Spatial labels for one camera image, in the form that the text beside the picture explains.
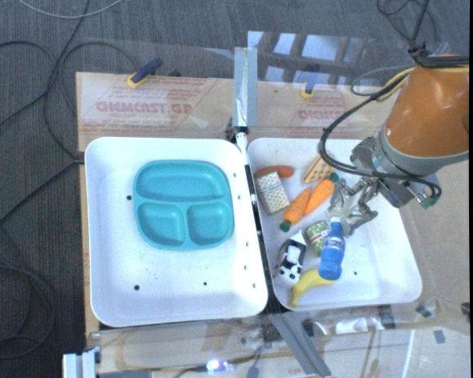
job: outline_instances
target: white cable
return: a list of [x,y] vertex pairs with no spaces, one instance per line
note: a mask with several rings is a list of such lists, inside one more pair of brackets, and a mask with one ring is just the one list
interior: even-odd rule
[[124,0],[116,0],[115,2],[109,4],[108,6],[103,7],[102,9],[98,9],[98,10],[93,11],[91,13],[80,14],[78,16],[62,16],[62,15],[59,15],[59,14],[49,13],[47,11],[43,11],[41,9],[38,9],[37,7],[34,7],[31,4],[28,4],[25,0],[17,0],[17,1],[20,2],[21,4],[27,6],[29,9],[32,9],[32,10],[36,11],[37,13],[41,13],[41,14],[44,14],[44,15],[47,15],[47,16],[50,16],[50,17],[64,18],[66,20],[75,20],[77,18],[89,17],[89,16],[94,16],[95,14],[99,14],[99,13],[105,11],[106,9],[109,9],[110,7],[114,7],[115,5],[123,2]]

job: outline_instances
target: plastic tray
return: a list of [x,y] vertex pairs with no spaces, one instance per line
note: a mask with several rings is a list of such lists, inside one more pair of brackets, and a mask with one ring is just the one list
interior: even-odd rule
[[162,249],[208,249],[233,231],[228,179],[206,161],[152,161],[133,184],[140,234]]
[[[140,234],[133,186],[153,161],[204,161],[224,173],[234,228],[204,250],[166,250]],[[266,280],[244,161],[221,139],[103,137],[85,153],[91,307],[111,327],[248,317]]]
[[[328,141],[327,149],[337,160],[349,163],[352,148],[358,142],[332,139]],[[317,154],[317,147],[318,139],[256,139],[249,144],[249,162],[253,172],[270,165],[293,166],[294,174],[282,178],[281,182],[289,197],[295,198],[306,186],[315,185],[302,183],[301,176]],[[348,183],[355,183],[358,179],[357,176],[337,173]],[[275,295],[284,307],[314,311],[412,302],[419,297],[422,280],[399,209],[392,207],[380,195],[373,198],[369,205],[378,211],[378,216],[346,238],[341,278],[336,283],[310,289],[300,298],[296,307],[291,306],[291,291],[274,284]],[[298,231],[304,232],[316,221],[325,220],[328,206],[329,200],[300,223],[294,224],[288,232],[283,232],[279,224],[284,212],[269,215],[259,203],[263,238],[271,269],[277,263],[281,244]],[[317,268],[318,263],[318,256],[308,246],[303,271]]]

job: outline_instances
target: gray floor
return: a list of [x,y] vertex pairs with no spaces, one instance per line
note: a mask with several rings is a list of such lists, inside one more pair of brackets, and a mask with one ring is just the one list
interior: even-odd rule
[[[59,16],[83,13],[86,2],[25,1]],[[87,12],[114,1],[89,0]],[[392,12],[407,1],[380,6]],[[0,0],[0,376],[60,376],[61,355],[85,345],[75,71],[130,73],[154,55],[135,46],[231,50],[247,46],[249,32],[407,46],[422,1],[386,17],[377,0],[126,0],[65,19]],[[470,0],[430,0],[415,41],[469,55]],[[160,72],[232,76],[210,61],[183,66],[178,57]]]

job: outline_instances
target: white tray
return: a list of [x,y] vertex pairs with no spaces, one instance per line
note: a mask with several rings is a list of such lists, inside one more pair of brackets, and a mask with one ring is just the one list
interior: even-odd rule
[[[133,180],[155,160],[209,161],[225,173],[234,229],[220,246],[165,250],[145,242],[133,212]],[[248,317],[267,290],[244,162],[221,139],[103,137],[86,149],[91,307],[111,327]]]
[[[349,155],[357,143],[356,140],[331,139],[327,150],[337,160],[349,163]],[[253,172],[269,165],[293,166],[293,176],[281,180],[289,198],[293,199],[307,186],[301,182],[301,177],[317,154],[317,146],[318,139],[256,139],[249,144],[249,162]],[[357,176],[337,174],[350,184],[358,180]],[[274,285],[277,299],[284,307],[312,311],[412,302],[419,297],[422,280],[399,210],[381,195],[373,198],[369,205],[378,211],[378,216],[346,239],[341,278],[331,285],[311,289],[300,298],[297,307],[290,305],[290,290]],[[286,233],[279,228],[284,212],[268,215],[259,203],[263,238],[272,270],[277,263],[280,245],[299,230],[304,231],[316,221],[325,220],[328,206],[329,200]],[[308,247],[304,271],[317,268],[318,263],[318,257]]]

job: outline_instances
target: bottle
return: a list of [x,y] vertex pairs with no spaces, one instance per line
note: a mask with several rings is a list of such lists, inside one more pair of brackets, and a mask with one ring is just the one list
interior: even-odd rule
[[318,274],[326,280],[338,280],[341,275],[341,261],[343,261],[345,254],[345,239],[340,217],[331,219],[330,228],[330,232],[322,244]]

